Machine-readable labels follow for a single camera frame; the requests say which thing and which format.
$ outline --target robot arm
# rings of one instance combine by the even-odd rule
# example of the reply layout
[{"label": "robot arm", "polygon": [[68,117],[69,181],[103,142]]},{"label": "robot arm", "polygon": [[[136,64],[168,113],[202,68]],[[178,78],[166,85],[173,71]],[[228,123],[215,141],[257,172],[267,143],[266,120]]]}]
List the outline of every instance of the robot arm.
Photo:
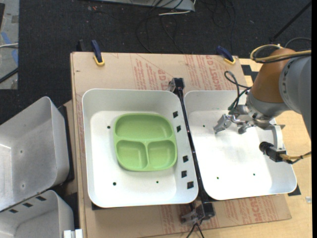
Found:
[{"label": "robot arm", "polygon": [[215,134],[232,123],[237,124],[240,134],[247,128],[258,126],[272,130],[274,143],[263,142],[260,149],[274,161],[284,161],[286,149],[282,141],[282,125],[271,120],[286,110],[302,115],[308,134],[311,129],[311,56],[310,53],[278,48],[263,62],[252,88],[246,92],[245,105],[237,105],[224,114],[213,128]]}]

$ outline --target green plate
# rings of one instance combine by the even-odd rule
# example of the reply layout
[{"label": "green plate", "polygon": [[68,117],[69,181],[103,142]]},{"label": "green plate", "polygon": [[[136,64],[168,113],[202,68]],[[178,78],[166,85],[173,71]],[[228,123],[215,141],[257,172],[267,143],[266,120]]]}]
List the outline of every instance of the green plate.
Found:
[{"label": "green plate", "polygon": [[172,124],[157,114],[125,114],[113,128],[115,153],[120,165],[130,171],[160,171],[177,160]]}]

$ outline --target black floor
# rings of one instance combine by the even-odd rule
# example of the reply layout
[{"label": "black floor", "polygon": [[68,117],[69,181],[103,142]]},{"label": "black floor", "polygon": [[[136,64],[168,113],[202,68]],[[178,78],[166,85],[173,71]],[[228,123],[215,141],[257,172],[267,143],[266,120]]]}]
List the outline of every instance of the black floor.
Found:
[{"label": "black floor", "polygon": [[0,90],[0,124],[42,96],[71,99],[69,55],[84,40],[103,52],[215,54],[221,45],[248,58],[274,43],[311,48],[312,6],[272,38],[311,0],[197,0],[196,12],[84,0],[20,0],[18,90]]}]

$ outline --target blue clamp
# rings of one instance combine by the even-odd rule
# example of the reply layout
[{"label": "blue clamp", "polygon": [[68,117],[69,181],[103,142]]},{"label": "blue clamp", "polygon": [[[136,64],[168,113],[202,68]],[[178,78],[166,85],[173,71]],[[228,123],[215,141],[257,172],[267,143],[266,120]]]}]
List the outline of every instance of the blue clamp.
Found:
[{"label": "blue clamp", "polygon": [[91,41],[91,46],[93,47],[93,50],[94,50],[94,59],[95,59],[95,62],[98,66],[103,66],[105,64],[105,61],[103,59],[103,57],[101,56],[101,51],[100,51],[100,48],[99,48],[99,45],[97,43],[96,40],[92,40]]},{"label": "blue clamp", "polygon": [[223,57],[224,57],[224,60],[225,60],[227,63],[229,63],[229,64],[235,64],[236,60],[233,58],[233,56],[230,54],[230,52],[229,52],[227,49],[225,49],[225,48],[223,48],[223,47],[221,47],[221,46],[218,46],[218,47],[216,48],[216,52],[217,52],[217,54],[223,56]]}]

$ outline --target cardboard sheet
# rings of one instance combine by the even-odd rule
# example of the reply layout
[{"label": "cardboard sheet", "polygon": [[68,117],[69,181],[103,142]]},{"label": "cardboard sheet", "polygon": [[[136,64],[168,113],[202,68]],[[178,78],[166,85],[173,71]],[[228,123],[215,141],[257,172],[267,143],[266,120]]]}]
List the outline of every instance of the cardboard sheet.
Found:
[{"label": "cardboard sheet", "polygon": [[[81,228],[88,238],[140,238],[188,232],[180,217],[187,205],[160,205],[93,210],[87,190],[84,129],[81,99],[93,88],[166,90],[169,81],[182,77],[185,92],[191,90],[235,90],[224,77],[233,72],[246,84],[237,58],[234,65],[220,56],[103,53],[105,66],[98,67],[93,53],[71,54],[74,113],[77,124],[77,174]],[[213,203],[216,216],[202,229],[215,229],[291,218],[284,195],[234,199]]]}]

